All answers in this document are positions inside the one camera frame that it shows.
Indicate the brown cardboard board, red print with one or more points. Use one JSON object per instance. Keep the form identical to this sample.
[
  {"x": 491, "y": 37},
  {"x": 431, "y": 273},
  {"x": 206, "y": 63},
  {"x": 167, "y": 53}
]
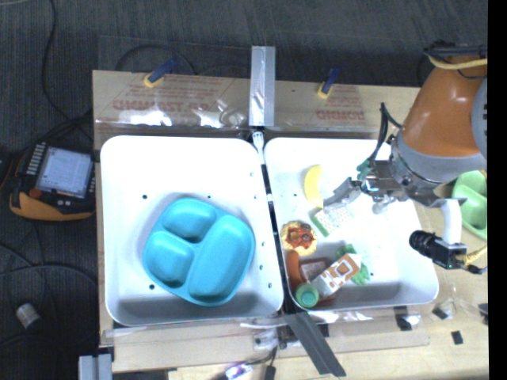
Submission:
[{"x": 301, "y": 101}]

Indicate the brown toy sausage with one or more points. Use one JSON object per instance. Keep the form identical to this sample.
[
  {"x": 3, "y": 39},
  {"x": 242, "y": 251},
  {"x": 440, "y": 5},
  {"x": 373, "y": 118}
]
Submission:
[{"x": 293, "y": 269}]

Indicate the black cylinder on white bracket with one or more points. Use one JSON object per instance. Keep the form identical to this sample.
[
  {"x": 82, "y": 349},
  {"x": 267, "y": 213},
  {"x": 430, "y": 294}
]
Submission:
[{"x": 439, "y": 249}]

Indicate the yellow banana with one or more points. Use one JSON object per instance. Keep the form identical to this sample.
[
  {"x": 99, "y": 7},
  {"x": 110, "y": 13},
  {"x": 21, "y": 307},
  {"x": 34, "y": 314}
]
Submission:
[{"x": 312, "y": 184}]

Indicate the blue divided plate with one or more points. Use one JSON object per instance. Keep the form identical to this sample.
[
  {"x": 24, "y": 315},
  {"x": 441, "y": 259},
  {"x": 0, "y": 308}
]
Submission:
[{"x": 214, "y": 259}]

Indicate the green divided plate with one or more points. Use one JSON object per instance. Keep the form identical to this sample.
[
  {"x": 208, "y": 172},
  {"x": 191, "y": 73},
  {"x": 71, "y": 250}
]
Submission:
[{"x": 473, "y": 204}]

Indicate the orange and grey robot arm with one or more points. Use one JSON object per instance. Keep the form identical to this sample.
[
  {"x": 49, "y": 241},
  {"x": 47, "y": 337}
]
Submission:
[{"x": 439, "y": 117}]

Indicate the orange and white carton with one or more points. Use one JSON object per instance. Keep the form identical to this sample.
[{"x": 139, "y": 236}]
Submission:
[{"x": 340, "y": 273}]

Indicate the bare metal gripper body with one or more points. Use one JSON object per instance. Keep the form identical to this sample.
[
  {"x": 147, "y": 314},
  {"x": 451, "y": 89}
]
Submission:
[{"x": 386, "y": 180}]

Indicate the white plastic tray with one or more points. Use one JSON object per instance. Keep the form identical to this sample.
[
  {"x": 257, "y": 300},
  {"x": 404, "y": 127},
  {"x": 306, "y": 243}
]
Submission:
[
  {"x": 388, "y": 251},
  {"x": 130, "y": 164}
]

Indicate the toy pizza slice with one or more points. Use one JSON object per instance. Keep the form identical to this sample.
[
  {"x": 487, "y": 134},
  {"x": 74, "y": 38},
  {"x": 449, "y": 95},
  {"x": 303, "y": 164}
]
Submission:
[{"x": 298, "y": 238}]

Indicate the dark brown packet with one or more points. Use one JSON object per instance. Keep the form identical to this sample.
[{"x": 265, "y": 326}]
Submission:
[{"x": 313, "y": 268}]

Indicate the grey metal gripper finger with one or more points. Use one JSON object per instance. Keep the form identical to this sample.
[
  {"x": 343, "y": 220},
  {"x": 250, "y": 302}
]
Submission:
[
  {"x": 382, "y": 205},
  {"x": 345, "y": 190}
]

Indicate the green bottle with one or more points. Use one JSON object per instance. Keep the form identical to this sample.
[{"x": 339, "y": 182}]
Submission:
[{"x": 307, "y": 296}]

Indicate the small grey metal can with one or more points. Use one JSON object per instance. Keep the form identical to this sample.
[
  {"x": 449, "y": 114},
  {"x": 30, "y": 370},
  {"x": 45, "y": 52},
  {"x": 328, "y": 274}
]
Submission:
[{"x": 27, "y": 315}]

